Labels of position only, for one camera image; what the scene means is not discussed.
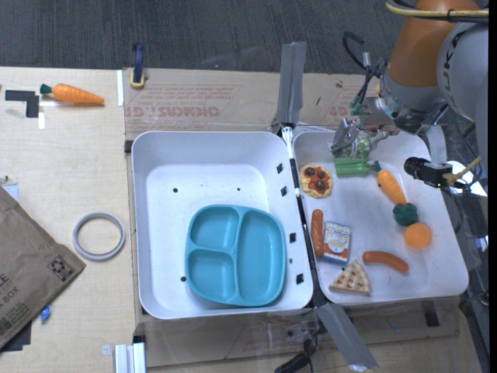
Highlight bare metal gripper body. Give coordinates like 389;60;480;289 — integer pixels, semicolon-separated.
357;94;428;135

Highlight green and white packet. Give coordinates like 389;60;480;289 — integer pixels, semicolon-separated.
341;134;373;160

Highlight green toy pea pods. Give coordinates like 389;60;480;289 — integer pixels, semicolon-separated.
334;156;376;178

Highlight orange toy carrot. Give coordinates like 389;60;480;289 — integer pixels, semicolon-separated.
372;160;408;206
39;82;106;106

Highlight round toy pizza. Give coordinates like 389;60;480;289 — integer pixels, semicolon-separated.
299;163;335;200

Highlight green toy broccoli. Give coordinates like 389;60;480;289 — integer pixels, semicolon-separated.
391;202;419;227

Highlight white plastic tray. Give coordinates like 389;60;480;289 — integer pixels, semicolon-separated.
291;130;470;307
130;130;315;321

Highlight orange toy sausage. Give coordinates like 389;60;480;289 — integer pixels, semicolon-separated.
310;208;325;258
361;250;410;274

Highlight orange toy fruit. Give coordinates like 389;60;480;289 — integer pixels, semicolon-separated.
403;221;433;249

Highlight small white and red carton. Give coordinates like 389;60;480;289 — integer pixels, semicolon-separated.
321;220;352;266

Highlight brown cardboard board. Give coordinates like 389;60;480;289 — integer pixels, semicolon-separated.
123;67;471;368

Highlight toy pizza slice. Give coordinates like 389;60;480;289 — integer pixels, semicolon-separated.
328;259;372;296

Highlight blue divided plate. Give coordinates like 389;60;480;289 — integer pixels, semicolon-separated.
184;204;287;308

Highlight brown paper bag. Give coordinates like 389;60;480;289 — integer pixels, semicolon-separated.
0;184;87;351

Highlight black cylinder on white bracket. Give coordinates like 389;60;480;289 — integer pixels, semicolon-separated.
403;125;454;189

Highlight white ring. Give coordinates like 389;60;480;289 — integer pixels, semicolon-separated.
71;211;127;263

